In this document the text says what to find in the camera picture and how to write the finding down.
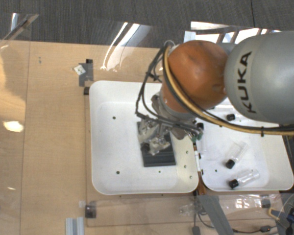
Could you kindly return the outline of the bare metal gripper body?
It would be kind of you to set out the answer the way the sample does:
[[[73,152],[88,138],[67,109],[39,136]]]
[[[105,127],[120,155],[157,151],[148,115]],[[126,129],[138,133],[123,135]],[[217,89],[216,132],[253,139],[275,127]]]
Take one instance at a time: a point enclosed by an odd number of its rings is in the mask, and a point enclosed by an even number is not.
[[[163,99],[162,94],[155,94],[151,98],[151,111],[147,106],[145,109],[155,118],[149,115],[136,113],[141,118],[138,127],[139,143],[167,144],[164,136],[173,134],[178,140],[189,137],[192,141],[198,141],[202,137],[202,128],[196,126],[195,116],[190,113],[181,113],[170,109]]]

